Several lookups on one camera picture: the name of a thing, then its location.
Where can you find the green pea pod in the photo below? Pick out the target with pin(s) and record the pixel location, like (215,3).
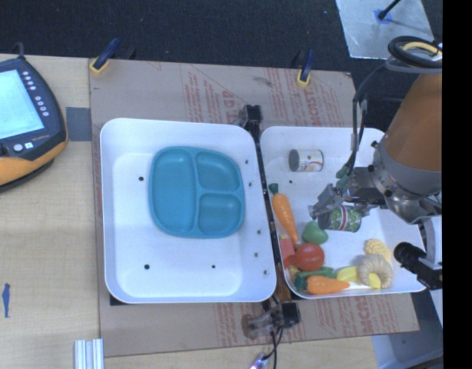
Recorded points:
(316,272)

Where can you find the white plastic tray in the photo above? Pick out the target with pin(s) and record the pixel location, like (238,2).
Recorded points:
(182,271)
(336,144)

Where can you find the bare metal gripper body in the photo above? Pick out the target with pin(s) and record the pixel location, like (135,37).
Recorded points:
(364,185)

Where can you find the beige croissant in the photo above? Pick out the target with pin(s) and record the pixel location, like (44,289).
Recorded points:
(374,265)

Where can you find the orange carrot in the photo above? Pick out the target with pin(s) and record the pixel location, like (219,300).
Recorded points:
(285,213)
(326,284)

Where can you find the red cube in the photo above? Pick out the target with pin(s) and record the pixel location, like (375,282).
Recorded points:
(286,250)

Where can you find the green pepper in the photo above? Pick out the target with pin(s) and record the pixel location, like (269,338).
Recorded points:
(314,233)

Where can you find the white can with grey end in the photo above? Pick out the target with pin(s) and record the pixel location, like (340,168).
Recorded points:
(307,160)

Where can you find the red tomato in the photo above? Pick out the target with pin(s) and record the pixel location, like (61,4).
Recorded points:
(309,257)

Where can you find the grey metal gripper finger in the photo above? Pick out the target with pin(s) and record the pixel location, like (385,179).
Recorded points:
(324,202)
(364,208)

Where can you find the brown cardboard board red print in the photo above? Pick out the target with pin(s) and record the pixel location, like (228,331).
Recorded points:
(143,90)

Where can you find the thin black rod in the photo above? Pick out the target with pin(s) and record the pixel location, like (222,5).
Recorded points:
(263,183)

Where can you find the black cylinder on white bracket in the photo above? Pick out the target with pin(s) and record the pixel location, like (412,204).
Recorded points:
(411,258)

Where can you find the blue divided plate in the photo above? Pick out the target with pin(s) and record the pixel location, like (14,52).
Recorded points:
(174,190)

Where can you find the yellow corn cob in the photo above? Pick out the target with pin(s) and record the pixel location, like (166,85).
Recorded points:
(378,249)

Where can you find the yellow lemon wedge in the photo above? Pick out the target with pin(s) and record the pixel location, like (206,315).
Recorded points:
(347,274)

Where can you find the green and white can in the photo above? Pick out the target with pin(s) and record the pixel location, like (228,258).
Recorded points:
(343,219)

